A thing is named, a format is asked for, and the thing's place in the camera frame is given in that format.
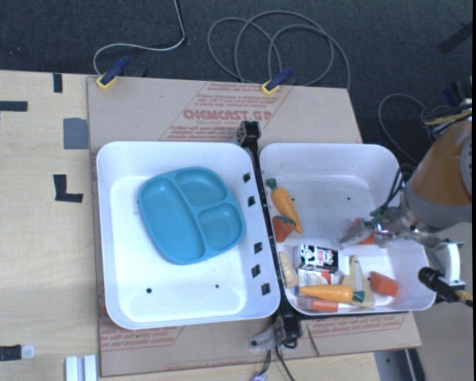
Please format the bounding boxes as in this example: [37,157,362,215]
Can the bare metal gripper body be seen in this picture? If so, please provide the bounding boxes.
[370,206,442,249]

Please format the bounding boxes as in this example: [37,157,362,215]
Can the small orange toy food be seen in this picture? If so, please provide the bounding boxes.
[350,217,377,246]

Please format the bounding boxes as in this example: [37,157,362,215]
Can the beige pizza slice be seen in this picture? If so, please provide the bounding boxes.
[340,254,376,309]

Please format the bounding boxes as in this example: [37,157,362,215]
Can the black and white milk carton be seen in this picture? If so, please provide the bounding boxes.
[298,243,340,275]

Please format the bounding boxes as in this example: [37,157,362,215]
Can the white and orange carton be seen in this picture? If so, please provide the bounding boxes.
[297,265,344,287]

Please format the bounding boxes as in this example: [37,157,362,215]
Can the orange carrot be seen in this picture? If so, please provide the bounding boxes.
[265,178,304,235]
[297,283,367,305]

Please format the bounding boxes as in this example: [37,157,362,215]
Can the white plastic tray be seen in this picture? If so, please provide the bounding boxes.
[258,142,438,317]
[95,140,282,330]

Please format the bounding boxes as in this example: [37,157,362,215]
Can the red strawberry with green top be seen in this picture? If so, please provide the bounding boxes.
[271,214,297,244]

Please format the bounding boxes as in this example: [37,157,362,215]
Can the beige toy bread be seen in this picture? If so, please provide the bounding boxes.
[278,250,300,290]

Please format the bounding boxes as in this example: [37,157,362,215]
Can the orange and clear bottle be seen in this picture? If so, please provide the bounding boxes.
[296,294,340,314]

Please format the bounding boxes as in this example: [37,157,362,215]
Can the thin black and white rod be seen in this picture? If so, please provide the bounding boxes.
[247,143,290,351]

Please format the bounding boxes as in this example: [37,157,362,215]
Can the blue divided plate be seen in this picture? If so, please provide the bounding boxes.
[137,166,246,266]

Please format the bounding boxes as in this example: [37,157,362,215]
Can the brown cardboard board, red print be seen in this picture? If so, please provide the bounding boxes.
[86,75,423,378]

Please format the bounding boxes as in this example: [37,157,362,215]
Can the black cylinder on white bracket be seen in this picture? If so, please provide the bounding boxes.
[417,241,467,303]

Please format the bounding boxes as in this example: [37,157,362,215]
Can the black block with thin wires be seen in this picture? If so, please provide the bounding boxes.
[280,314,303,344]
[236,120,262,147]

